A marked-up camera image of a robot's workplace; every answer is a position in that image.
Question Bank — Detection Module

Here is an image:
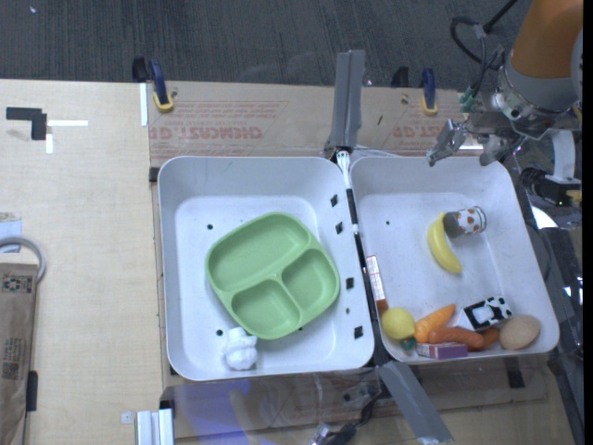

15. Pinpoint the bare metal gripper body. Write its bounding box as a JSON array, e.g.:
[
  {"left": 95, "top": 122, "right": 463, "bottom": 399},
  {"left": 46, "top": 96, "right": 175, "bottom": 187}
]
[{"left": 464, "top": 87, "right": 574, "bottom": 153}]

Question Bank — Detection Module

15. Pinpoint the white can with orange print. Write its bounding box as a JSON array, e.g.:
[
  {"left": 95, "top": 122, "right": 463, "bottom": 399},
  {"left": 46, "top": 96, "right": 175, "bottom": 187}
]
[{"left": 442, "top": 205, "right": 488, "bottom": 240}]

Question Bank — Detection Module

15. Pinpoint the yellow banana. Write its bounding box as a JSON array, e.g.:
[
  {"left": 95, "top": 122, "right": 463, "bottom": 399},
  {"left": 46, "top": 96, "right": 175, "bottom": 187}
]
[{"left": 425, "top": 210, "right": 464, "bottom": 275}]

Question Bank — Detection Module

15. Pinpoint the white plastic tray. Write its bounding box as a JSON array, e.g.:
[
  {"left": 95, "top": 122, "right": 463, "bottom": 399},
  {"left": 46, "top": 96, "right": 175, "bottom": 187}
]
[
  {"left": 348, "top": 155, "right": 561, "bottom": 366},
  {"left": 157, "top": 155, "right": 376, "bottom": 382}
]

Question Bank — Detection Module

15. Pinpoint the white and red packet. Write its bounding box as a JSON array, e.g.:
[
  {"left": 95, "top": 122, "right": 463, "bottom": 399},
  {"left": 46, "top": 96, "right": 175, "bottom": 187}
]
[{"left": 365, "top": 254, "right": 386, "bottom": 302}]

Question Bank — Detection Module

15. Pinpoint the black and white carton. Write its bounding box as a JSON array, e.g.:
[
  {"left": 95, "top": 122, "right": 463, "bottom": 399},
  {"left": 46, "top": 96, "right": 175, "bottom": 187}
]
[{"left": 462, "top": 296, "right": 514, "bottom": 333}]

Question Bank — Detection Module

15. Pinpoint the orange carrot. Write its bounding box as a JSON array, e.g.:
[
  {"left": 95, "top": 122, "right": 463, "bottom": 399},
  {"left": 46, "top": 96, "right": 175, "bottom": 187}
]
[{"left": 412, "top": 303, "right": 458, "bottom": 344}]

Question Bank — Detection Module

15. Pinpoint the small orange toy piece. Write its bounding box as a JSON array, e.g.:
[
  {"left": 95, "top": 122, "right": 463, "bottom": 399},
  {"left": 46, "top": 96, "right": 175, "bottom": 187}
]
[{"left": 480, "top": 326, "right": 502, "bottom": 350}]

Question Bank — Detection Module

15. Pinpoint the brown cardboard board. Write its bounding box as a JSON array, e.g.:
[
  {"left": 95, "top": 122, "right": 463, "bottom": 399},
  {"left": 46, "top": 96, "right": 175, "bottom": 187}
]
[{"left": 147, "top": 80, "right": 560, "bottom": 439}]

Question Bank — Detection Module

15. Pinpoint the yellow lemon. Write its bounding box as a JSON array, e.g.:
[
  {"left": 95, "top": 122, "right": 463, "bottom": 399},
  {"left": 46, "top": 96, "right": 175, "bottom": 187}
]
[{"left": 380, "top": 306, "right": 417, "bottom": 341}]

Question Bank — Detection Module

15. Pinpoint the orange sausage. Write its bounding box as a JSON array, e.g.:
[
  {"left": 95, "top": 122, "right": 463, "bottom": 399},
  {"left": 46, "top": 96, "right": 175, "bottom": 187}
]
[{"left": 427, "top": 325, "right": 486, "bottom": 352}]

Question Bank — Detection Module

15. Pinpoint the pink and purple box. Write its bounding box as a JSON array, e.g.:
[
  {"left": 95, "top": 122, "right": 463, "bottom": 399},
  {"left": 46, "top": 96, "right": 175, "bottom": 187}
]
[{"left": 414, "top": 341, "right": 470, "bottom": 361}]

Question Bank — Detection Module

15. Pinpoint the green divided plate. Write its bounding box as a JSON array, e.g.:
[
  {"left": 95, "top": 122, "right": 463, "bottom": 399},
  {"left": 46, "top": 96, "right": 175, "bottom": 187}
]
[{"left": 204, "top": 210, "right": 342, "bottom": 341}]

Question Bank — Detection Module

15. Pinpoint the white toy figure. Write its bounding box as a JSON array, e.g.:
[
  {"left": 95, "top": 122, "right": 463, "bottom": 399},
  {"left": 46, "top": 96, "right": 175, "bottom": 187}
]
[{"left": 221, "top": 325, "right": 259, "bottom": 372}]

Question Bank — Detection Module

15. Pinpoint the brown paper bag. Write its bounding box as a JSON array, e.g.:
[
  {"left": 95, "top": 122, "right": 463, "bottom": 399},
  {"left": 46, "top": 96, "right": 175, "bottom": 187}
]
[{"left": 0, "top": 261, "right": 41, "bottom": 445}]

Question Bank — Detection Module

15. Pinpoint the black cylinder on white bracket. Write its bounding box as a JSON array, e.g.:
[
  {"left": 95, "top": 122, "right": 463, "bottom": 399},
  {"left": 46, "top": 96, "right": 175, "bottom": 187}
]
[{"left": 520, "top": 129, "right": 583, "bottom": 206}]

